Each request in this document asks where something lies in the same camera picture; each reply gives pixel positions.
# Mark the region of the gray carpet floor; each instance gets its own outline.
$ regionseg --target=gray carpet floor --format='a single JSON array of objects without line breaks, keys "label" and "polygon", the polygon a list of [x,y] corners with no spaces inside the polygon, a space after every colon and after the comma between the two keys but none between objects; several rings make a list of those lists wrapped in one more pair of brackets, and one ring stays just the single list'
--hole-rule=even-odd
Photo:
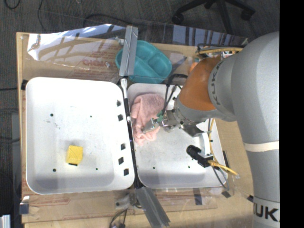
[{"label": "gray carpet floor", "polygon": [[[16,43],[17,31],[52,33],[77,29],[82,27],[83,18],[93,13],[107,16],[95,16],[87,26],[100,23],[126,25],[132,19],[144,19],[172,24],[171,17],[176,9],[193,0],[43,0],[39,12],[41,26],[38,20],[38,7],[41,0],[21,0],[17,8],[10,10],[4,2],[0,3],[0,109],[17,109],[17,71]],[[280,27],[280,0],[241,0],[253,7],[256,13],[250,21],[240,18],[241,10],[227,5],[234,34],[249,38],[249,41],[274,31]],[[8,0],[13,6],[18,0]],[[196,7],[183,13],[181,25],[209,29],[225,33],[217,6],[210,9]],[[0,113],[0,139],[11,138],[11,116]],[[12,144],[0,143],[0,216],[11,213],[11,197],[15,191],[11,182]]]}]

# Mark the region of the pink cloth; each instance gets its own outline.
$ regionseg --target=pink cloth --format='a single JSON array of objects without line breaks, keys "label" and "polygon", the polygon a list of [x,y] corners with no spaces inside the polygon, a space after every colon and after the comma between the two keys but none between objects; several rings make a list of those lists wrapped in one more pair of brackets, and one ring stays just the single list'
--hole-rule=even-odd
[{"label": "pink cloth", "polygon": [[131,108],[131,117],[133,119],[133,130],[135,142],[143,146],[146,140],[154,141],[160,127],[143,133],[142,128],[151,118],[156,118],[164,106],[165,100],[158,94],[145,94],[136,97]]}]

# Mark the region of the teal container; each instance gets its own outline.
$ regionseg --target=teal container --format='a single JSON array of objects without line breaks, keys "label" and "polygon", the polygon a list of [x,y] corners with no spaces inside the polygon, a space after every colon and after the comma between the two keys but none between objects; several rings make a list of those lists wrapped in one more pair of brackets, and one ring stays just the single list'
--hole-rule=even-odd
[{"label": "teal container", "polygon": [[[118,68],[122,61],[123,49],[115,58]],[[172,71],[171,61],[155,46],[144,41],[138,40],[134,64],[134,75],[129,79],[135,83],[160,84]]]}]

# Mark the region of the yellow sponge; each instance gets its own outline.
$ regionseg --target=yellow sponge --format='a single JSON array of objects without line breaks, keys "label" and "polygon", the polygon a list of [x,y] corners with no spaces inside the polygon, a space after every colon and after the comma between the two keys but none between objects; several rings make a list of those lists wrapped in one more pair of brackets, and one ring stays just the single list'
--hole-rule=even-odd
[{"label": "yellow sponge", "polygon": [[82,160],[82,152],[82,147],[70,145],[67,150],[66,162],[78,165]]}]

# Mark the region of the chair wheel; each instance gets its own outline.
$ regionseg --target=chair wheel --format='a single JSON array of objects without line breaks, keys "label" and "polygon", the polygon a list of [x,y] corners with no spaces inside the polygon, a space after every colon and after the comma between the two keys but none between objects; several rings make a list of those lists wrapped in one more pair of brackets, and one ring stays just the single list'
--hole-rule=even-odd
[{"label": "chair wheel", "polygon": [[241,18],[243,20],[250,20],[250,18],[253,14],[254,14],[254,12],[249,12],[249,11],[243,10],[242,14],[241,14]]},{"label": "chair wheel", "polygon": [[181,13],[174,14],[172,17],[172,22],[176,25],[181,24],[184,21],[184,16]]}]

